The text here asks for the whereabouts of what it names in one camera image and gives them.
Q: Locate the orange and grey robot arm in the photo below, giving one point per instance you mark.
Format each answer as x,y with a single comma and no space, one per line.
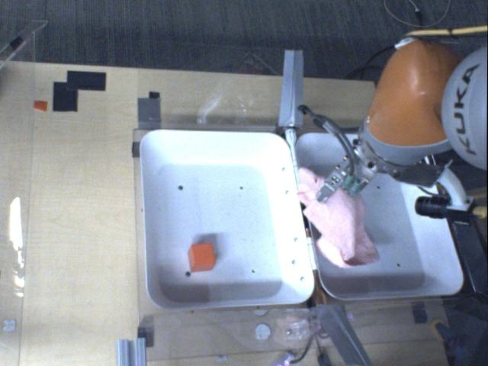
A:
411,90

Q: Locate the white plastic tray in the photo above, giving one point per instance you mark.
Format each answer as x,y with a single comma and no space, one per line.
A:
404,250
228,219

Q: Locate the pink cloth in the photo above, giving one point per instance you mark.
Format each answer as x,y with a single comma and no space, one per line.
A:
341,223

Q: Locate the orange cube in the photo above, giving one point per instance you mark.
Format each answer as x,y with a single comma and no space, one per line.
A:
202,257

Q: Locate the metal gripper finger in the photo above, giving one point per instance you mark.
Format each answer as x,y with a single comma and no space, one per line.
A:
325,193

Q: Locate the black cylinder on white bracket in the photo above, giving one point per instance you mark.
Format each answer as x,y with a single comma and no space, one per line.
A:
432,206

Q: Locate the small orange block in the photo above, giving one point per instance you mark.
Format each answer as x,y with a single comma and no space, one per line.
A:
40,106

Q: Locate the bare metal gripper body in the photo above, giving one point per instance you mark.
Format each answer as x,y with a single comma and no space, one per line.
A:
360,164

